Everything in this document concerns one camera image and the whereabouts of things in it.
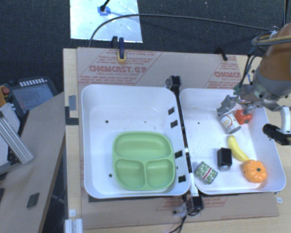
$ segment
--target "green plate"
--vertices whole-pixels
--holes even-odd
[[[175,159],[169,139],[155,132],[124,132],[112,149],[118,183],[129,190],[160,190],[175,178]]]

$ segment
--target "yellow banana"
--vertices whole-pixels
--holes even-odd
[[[238,146],[235,136],[230,135],[228,138],[228,146],[232,150],[233,156],[239,161],[248,161],[249,157]]]

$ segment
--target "black cable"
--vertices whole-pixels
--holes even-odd
[[[196,216],[197,214],[199,214],[199,210],[188,213],[189,216]]]
[[[51,231],[51,233],[55,233],[55,232],[58,230],[58,228],[59,228],[59,227],[61,226],[61,224],[62,224],[62,221],[63,221],[64,216],[65,216],[65,212],[63,212],[63,213],[61,214],[61,216],[60,216],[60,218],[59,218],[57,224],[55,225],[55,227],[53,228],[53,230]]]
[[[248,51],[248,58],[247,58],[247,62],[246,62],[246,65],[244,67],[244,70],[243,70],[243,75],[242,75],[242,79],[241,81],[239,82],[239,87],[238,88],[241,88],[241,86],[243,85],[243,81],[245,79],[245,77],[247,76],[249,70],[250,70],[250,67],[252,65],[252,62],[254,60],[254,58],[256,57],[255,55],[253,56],[253,54],[255,53],[255,51],[257,50],[257,47],[253,46],[249,51]]]
[[[289,0],[285,0],[285,6],[283,9],[282,27],[286,25],[288,3],[289,3]]]
[[[179,224],[178,227],[176,227],[175,229],[173,229],[172,231],[170,231],[170,232],[168,232],[168,233],[174,233],[174,232],[176,232],[177,230],[178,230],[177,233],[180,233],[181,230],[182,230],[182,227],[183,227],[183,224],[184,224],[185,219],[186,219],[186,216],[183,217],[183,219],[182,219],[182,221],[181,221],[181,223]]]
[[[118,20],[121,18],[127,18],[127,17],[169,17],[169,18],[181,18],[181,19],[193,19],[193,20],[201,20],[201,21],[208,21],[208,22],[218,22],[218,23],[224,23],[224,24],[229,24],[229,25],[234,25],[234,26],[239,26],[239,27],[246,27],[246,28],[251,28],[251,29],[259,29],[259,30],[267,30],[269,31],[270,29],[266,29],[266,28],[260,28],[260,27],[255,27],[255,26],[250,26],[250,25],[245,25],[245,24],[240,24],[240,23],[234,23],[234,22],[227,22],[227,21],[221,21],[221,20],[215,20],[215,19],[207,19],[207,18],[201,18],[201,17],[188,17],[188,16],[175,16],[175,15],[156,15],[156,14],[131,14],[131,15],[123,15],[123,16],[119,16],[119,17],[114,17],[111,18],[103,23],[101,23],[93,32],[90,40],[89,40],[89,44],[88,47],[91,47],[91,43],[92,40],[94,39],[95,34],[97,33],[97,31],[104,25],[106,25],[107,23],[114,21],[114,20]]]
[[[53,204],[51,204],[49,207],[48,207],[48,210],[50,210],[58,201],[59,199],[62,197],[62,195],[64,195],[67,191],[67,187],[63,190],[63,192],[57,196],[56,200],[53,202]]]

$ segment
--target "soup can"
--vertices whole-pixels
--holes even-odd
[[[201,164],[197,167],[195,174],[206,184],[211,184],[215,177],[217,177],[218,172],[205,162],[201,162]]]
[[[233,134],[241,128],[233,113],[229,112],[220,117],[220,121],[228,134]]]

